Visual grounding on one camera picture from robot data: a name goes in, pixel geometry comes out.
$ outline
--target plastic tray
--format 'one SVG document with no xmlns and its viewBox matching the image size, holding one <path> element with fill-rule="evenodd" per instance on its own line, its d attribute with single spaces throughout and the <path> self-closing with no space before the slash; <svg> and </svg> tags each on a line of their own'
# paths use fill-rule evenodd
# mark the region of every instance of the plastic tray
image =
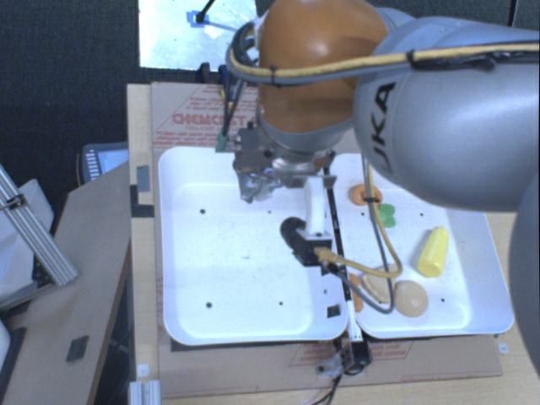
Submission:
<svg viewBox="0 0 540 405">
<path fill-rule="evenodd" d="M 343 287 L 303 267 L 279 227 L 302 190 L 240 200 L 232 154 L 177 147 L 159 160 L 164 319 L 187 345 L 328 340 L 347 325 Z M 328 316 L 338 305 L 339 315 Z"/>
<path fill-rule="evenodd" d="M 371 267 L 382 265 L 367 207 L 354 205 L 352 186 L 363 183 L 359 154 L 339 155 L 332 164 L 345 256 Z M 374 172 L 383 202 L 394 206 L 396 226 L 387 233 L 403 261 L 397 280 L 421 284 L 429 297 L 428 310 L 417 318 L 397 310 L 382 315 L 368 305 L 357 314 L 361 328 L 376 338 L 502 333 L 513 321 L 510 295 L 484 213 L 452 210 L 428 204 Z M 444 226 L 450 234 L 445 270 L 426 278 L 416 269 L 429 233 Z"/>
</svg>

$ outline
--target yellow cable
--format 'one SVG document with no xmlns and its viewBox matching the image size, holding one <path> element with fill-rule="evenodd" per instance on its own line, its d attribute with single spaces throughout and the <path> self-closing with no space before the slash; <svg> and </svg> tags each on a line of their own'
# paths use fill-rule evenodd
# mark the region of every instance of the yellow cable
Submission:
<svg viewBox="0 0 540 405">
<path fill-rule="evenodd" d="M 367 184 L 370 187 L 370 192 L 375 193 L 375 188 L 373 186 L 373 175 L 371 173 L 370 165 L 368 165 L 367 174 L 368 174 Z M 377 276 L 379 278 L 397 278 L 403 272 L 402 262 L 399 259 L 399 256 L 397 255 L 396 250 L 394 249 L 394 246 L 390 242 L 390 239 L 388 238 L 388 234 L 386 233 L 385 226 L 382 223 L 381 215 L 379 214 L 379 209 L 377 207 L 374 207 L 373 210 L 375 213 L 375 221 L 377 223 L 377 226 L 379 227 L 379 231 L 381 232 L 382 239 L 384 240 L 385 245 L 388 248 L 388 251 L 390 252 L 392 258 L 394 259 L 394 262 L 396 263 L 397 270 L 395 272 L 385 272 L 381 270 L 375 270 L 374 268 L 367 267 L 355 261 L 348 260 L 347 258 L 343 258 L 342 256 L 339 256 L 337 253 L 334 253 L 332 250 L 328 249 L 327 247 L 316 247 L 313 250 L 313 253 L 315 253 L 317 258 L 319 259 L 319 262 L 331 262 L 333 264 L 343 264 L 345 266 L 356 268 L 357 270 L 363 273 L 370 274 L 372 276 Z"/>
<path fill-rule="evenodd" d="M 451 48 L 438 48 L 434 50 L 421 50 L 413 52 L 413 61 L 422 62 L 425 60 L 441 59 L 441 58 L 456 58 L 474 56 L 485 52 L 540 52 L 538 43 L 507 43 L 496 45 L 477 45 L 477 46 L 453 46 Z M 323 75 L 326 73 L 334 73 L 344 70 L 359 69 L 359 68 L 374 68 L 379 66 L 388 66 L 393 64 L 407 63 L 409 55 L 405 52 L 396 54 L 383 54 L 380 56 L 357 57 L 341 62 L 334 62 L 313 67 L 302 67 L 296 69 L 277 69 L 272 71 L 264 67 L 246 66 L 238 62 L 232 50 L 229 50 L 230 65 L 236 71 L 246 75 L 254 75 L 260 77 L 277 77 L 277 78 L 296 78 L 310 77 L 314 75 Z"/>
</svg>

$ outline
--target wooden table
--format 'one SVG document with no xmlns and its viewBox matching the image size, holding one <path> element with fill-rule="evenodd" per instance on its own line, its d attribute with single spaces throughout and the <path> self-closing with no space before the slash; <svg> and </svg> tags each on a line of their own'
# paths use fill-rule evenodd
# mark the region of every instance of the wooden table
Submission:
<svg viewBox="0 0 540 405">
<path fill-rule="evenodd" d="M 139 171 L 152 159 L 151 90 L 148 85 L 128 86 L 128 133 L 130 148 L 130 182 L 136 186 Z M 135 202 L 153 204 L 153 188 L 139 192 Z M 510 231 L 515 215 L 490 213 L 488 221 L 494 237 L 499 259 L 508 278 L 508 253 Z M 152 218 L 135 217 L 132 220 L 132 270 L 135 311 L 135 362 L 138 365 L 137 381 L 159 378 L 159 356 L 156 328 L 156 283 L 154 254 L 154 221 Z M 500 355 L 504 371 L 502 376 L 454 381 L 430 381 L 394 385 L 344 387 L 337 390 L 336 404 L 495 404 L 540 403 L 540 379 L 525 350 L 519 329 L 514 325 L 497 341 L 505 343 L 509 352 Z M 259 405 L 314 402 L 324 391 L 277 391 L 246 393 L 214 397 L 188 397 L 166 399 L 166 405 Z"/>
</svg>

